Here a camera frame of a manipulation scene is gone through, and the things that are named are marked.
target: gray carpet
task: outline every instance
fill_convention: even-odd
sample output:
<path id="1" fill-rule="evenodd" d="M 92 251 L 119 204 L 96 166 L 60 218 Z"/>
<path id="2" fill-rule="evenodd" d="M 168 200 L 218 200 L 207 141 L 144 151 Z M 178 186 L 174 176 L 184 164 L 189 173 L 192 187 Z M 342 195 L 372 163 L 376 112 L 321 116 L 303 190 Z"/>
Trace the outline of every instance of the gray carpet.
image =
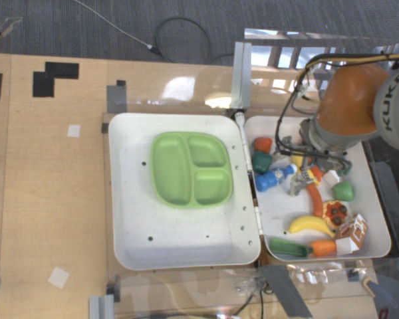
<path id="1" fill-rule="evenodd" d="M 233 52 L 244 28 L 279 29 L 399 42 L 399 0 L 80 0 L 124 31 L 154 44 L 156 27 L 169 17 L 195 20 L 165 24 L 160 49 L 176 62 L 202 64 Z M 22 17 L 0 42 L 0 53 L 163 61 L 71 0 L 0 0 L 0 25 Z M 232 58 L 214 64 L 231 65 Z M 373 141 L 374 157 L 387 161 L 399 185 L 399 152 Z"/>

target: metal bracket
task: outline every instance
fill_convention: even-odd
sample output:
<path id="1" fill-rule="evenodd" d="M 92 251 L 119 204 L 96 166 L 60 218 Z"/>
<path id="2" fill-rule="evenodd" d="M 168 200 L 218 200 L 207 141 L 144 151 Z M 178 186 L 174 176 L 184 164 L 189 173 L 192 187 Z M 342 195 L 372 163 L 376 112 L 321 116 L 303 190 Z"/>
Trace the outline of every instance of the metal bracket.
<path id="1" fill-rule="evenodd" d="M 88 301 L 89 319 L 114 319 L 114 296 L 91 296 Z"/>
<path id="2" fill-rule="evenodd" d="M 251 44 L 235 43 L 231 87 L 232 109 L 250 106 L 251 94 Z"/>

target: white tray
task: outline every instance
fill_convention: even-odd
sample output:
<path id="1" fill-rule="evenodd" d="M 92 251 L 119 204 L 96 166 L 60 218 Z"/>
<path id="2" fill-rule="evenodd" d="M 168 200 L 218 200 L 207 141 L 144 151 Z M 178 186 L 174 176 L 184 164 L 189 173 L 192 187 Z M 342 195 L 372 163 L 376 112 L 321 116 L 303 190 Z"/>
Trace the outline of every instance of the white tray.
<path id="1" fill-rule="evenodd" d="M 233 193 L 216 207 L 176 209 L 155 196 L 153 139 L 164 132 L 219 138 L 232 166 Z M 109 125 L 114 250 L 132 270 L 246 265 L 260 251 L 239 129 L 223 116 L 119 114 Z"/>
<path id="2" fill-rule="evenodd" d="M 274 140 L 277 120 L 278 117 L 270 116 L 256 116 L 248 119 L 245 124 L 245 133 L 250 148 L 255 138 L 266 136 Z M 296 117 L 283 118 L 279 134 L 280 138 L 292 136 L 294 142 L 300 140 L 299 129 L 302 120 L 302 118 Z M 354 188 L 354 199 L 351 202 L 343 202 L 343 204 L 348 207 L 350 213 L 360 213 L 369 226 L 361 250 L 351 255 L 341 257 L 334 255 L 321 258 L 313 255 L 309 255 L 307 258 L 297 258 L 271 252 L 277 259 L 282 261 L 321 261 L 330 258 L 336 261 L 339 259 L 376 258 L 388 254 L 391 246 L 390 235 L 362 144 L 349 149 L 346 158 L 353 163 L 353 168 L 349 175 L 343 177 L 343 179 L 351 182 Z M 287 158 L 275 162 L 271 167 L 285 167 L 290 163 L 290 159 Z M 257 191 L 257 201 L 261 213 L 263 232 L 266 236 L 266 244 L 268 245 L 273 237 L 305 245 L 317 239 L 327 239 L 328 236 L 326 234 L 313 230 L 304 230 L 294 234 L 288 233 L 288 226 L 292 220 L 298 216 L 312 213 L 312 203 L 305 190 L 302 190 L 296 197 L 288 194 L 290 178 L 291 176 L 281 185 L 270 188 L 265 192 L 260 193 Z M 318 186 L 318 190 L 324 202 L 333 199 L 331 189 L 324 181 Z"/>

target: brown and white carton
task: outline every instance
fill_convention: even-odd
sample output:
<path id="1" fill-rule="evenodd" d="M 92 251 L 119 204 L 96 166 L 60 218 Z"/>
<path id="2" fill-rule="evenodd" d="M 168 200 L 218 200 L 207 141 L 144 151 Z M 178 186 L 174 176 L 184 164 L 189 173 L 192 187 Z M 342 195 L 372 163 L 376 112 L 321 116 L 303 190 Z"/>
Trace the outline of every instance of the brown and white carton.
<path id="1" fill-rule="evenodd" d="M 347 217 L 336 234 L 337 255 L 358 251 L 364 241 L 368 225 L 361 214 Z"/>

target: green plate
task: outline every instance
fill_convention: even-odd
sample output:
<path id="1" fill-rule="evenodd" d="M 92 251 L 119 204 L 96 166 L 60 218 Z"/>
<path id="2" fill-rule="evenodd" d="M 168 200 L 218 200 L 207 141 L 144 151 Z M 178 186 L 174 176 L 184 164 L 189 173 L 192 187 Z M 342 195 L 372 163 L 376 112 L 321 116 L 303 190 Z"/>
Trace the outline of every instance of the green plate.
<path id="1" fill-rule="evenodd" d="M 166 132 L 151 149 L 152 185 L 162 203 L 202 208 L 232 195 L 232 173 L 223 143 L 197 132 Z"/>

